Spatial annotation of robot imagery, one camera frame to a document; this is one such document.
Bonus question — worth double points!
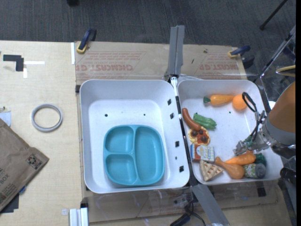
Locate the green toy beans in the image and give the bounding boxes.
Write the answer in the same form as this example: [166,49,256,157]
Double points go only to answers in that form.
[193,113,217,130]

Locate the orange toy chicken drumstick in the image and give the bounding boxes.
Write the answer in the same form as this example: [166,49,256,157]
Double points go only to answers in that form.
[214,156,246,180]

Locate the toy spaghetti with meatballs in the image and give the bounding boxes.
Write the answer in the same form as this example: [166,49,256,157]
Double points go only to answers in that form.
[188,128,211,146]

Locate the blue divided plate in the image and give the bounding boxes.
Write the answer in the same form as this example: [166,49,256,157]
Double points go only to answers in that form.
[103,124,166,187]

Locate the brown toy sausage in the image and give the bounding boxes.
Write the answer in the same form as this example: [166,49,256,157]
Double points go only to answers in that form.
[181,107,202,131]

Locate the white tape ring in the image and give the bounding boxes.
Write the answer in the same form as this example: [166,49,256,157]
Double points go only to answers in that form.
[31,103,63,133]

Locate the black stand leg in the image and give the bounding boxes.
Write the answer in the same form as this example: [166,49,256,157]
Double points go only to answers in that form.
[259,0,296,31]

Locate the small white and orange carton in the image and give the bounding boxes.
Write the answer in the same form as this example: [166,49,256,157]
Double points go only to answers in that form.
[190,144,215,163]

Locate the small green and grey can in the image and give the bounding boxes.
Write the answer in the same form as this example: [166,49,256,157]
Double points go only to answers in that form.
[243,162,267,179]

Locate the brown cardboard board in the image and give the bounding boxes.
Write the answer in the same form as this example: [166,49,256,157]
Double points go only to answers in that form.
[74,40,285,224]

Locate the white plastic tray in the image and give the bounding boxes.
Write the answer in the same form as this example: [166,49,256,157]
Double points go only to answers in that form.
[176,79,285,186]
[79,79,190,194]

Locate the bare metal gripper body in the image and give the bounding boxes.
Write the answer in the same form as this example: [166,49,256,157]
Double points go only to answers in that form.
[248,130,271,152]

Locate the brown paper envelope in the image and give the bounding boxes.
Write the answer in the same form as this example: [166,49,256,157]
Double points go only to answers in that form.
[0,117,50,213]

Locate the orange ball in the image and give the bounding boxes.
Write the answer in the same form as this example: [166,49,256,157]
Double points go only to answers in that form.
[232,94,248,111]

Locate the orange toy carrot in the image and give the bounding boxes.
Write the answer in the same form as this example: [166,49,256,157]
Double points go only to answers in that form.
[224,151,267,167]
[203,94,236,107]

